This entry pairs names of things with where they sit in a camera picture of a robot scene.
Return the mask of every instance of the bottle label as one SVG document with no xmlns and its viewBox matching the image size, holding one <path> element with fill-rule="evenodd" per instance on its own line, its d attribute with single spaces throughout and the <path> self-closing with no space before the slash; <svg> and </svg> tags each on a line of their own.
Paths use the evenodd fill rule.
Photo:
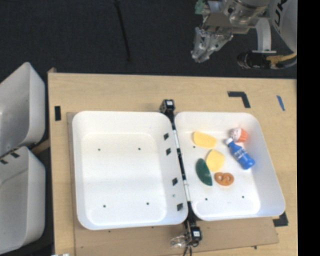
<svg viewBox="0 0 320 256">
<path fill-rule="evenodd" d="M 237 152 L 235 152 L 233 154 L 233 156 L 235 157 L 235 159 L 239 160 L 240 158 L 242 158 L 247 152 L 243 149 L 240 148 Z"/>
</svg>

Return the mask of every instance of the dark background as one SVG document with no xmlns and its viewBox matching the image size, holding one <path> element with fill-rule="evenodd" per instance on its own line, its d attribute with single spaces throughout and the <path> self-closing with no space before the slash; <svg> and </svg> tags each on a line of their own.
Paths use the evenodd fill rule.
<svg viewBox="0 0 320 256">
<path fill-rule="evenodd" d="M 281 70 L 243 69 L 242 52 L 257 49 L 257 34 L 234 35 L 204 63 L 191 57 L 194 29 L 202 17 L 197 0 L 121 0 L 131 61 L 114 0 L 0 0 L 0 82 L 30 62 L 47 83 L 47 71 L 167 76 L 297 78 L 297 65 Z M 272 28 L 272 50 L 292 53 Z M 50 256 L 53 244 L 50 149 L 45 163 L 46 228 L 39 241 L 4 254 Z"/>
</svg>

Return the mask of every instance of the wooden table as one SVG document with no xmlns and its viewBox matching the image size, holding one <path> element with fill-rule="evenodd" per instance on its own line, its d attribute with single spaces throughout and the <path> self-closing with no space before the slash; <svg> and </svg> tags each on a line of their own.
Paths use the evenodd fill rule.
<svg viewBox="0 0 320 256">
<path fill-rule="evenodd" d="M 242 92 L 230 97 L 228 92 Z M 280 96 L 284 109 L 280 105 Z M 74 218 L 67 113 L 85 110 L 154 111 L 173 99 L 175 112 L 247 112 L 261 126 L 286 202 L 288 226 L 271 218 L 199 221 L 204 239 L 199 256 L 298 255 L 297 228 L 297 81 L 294 79 L 182 77 L 48 73 L 54 248 L 56 254 L 181 255 L 170 237 L 182 226 L 86 230 Z"/>
</svg>

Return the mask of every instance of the white bottle cap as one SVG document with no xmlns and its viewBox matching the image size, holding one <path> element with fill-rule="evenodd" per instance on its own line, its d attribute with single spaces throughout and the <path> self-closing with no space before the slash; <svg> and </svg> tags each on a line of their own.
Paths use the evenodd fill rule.
<svg viewBox="0 0 320 256">
<path fill-rule="evenodd" d="M 229 145 L 231 142 L 233 142 L 234 140 L 232 138 L 227 138 L 225 140 L 225 144 Z"/>
</svg>

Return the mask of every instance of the empty white bin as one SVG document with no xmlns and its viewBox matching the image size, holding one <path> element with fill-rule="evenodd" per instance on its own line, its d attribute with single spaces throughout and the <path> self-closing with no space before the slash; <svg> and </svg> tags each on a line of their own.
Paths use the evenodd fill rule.
<svg viewBox="0 0 320 256">
<path fill-rule="evenodd" d="M 28 149 L 45 132 L 45 84 L 26 62 L 0 84 L 0 254 L 45 228 L 46 169 Z"/>
</svg>

